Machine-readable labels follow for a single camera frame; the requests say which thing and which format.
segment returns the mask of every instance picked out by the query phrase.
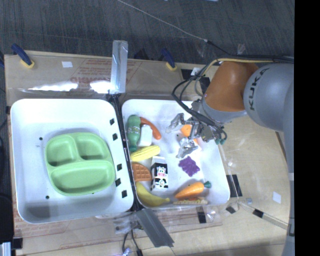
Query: green divided plate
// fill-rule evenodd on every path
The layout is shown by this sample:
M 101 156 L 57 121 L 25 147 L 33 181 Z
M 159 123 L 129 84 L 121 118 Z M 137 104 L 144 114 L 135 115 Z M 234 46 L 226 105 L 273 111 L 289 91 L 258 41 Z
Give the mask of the green divided plate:
M 45 163 L 52 186 L 65 196 L 104 190 L 116 177 L 107 143 L 91 132 L 50 139 L 45 147 Z

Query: green bottle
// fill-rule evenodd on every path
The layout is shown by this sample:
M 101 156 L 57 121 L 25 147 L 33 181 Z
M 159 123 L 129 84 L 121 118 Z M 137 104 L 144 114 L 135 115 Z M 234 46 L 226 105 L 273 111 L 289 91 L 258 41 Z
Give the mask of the green bottle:
M 137 151 L 137 142 L 140 138 L 140 117 L 137 115 L 129 116 L 127 123 L 127 137 L 129 140 L 129 151 Z

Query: brown waffle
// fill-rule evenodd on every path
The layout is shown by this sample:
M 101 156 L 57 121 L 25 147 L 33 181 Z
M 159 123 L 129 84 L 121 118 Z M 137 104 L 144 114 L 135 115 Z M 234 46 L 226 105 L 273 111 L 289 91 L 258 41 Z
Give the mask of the brown waffle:
M 152 180 L 151 173 L 147 167 L 138 162 L 132 164 L 133 178 L 135 182 L 149 182 Z

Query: toy banana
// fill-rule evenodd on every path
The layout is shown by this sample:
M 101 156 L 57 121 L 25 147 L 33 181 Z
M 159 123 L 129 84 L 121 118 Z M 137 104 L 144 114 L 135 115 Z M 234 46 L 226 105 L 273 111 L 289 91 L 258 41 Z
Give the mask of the toy banana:
M 135 183 L 136 193 L 143 204 L 150 207 L 157 207 L 164 203 L 169 203 L 170 198 L 162 198 L 151 194 L 140 182 Z

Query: yellow clamp tip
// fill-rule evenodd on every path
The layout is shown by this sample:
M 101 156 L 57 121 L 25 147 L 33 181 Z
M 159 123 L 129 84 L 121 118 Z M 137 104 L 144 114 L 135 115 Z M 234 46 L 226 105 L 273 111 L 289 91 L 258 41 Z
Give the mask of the yellow clamp tip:
M 171 71 L 175 71 L 176 69 L 177 69 L 177 66 L 175 65 L 174 67 L 172 67 L 170 64 L 169 64 L 169 62 L 167 62 L 166 64 L 166 67 L 168 68 L 168 69 L 170 69 Z
M 24 62 L 22 59 L 20 60 L 20 63 L 22 64 L 22 65 L 24 65 L 26 68 L 28 68 L 28 69 L 32 69 L 33 67 L 34 67 L 34 65 L 35 65 L 35 62 L 33 61 L 33 60 L 31 60 L 31 65 L 28 65 L 26 62 Z

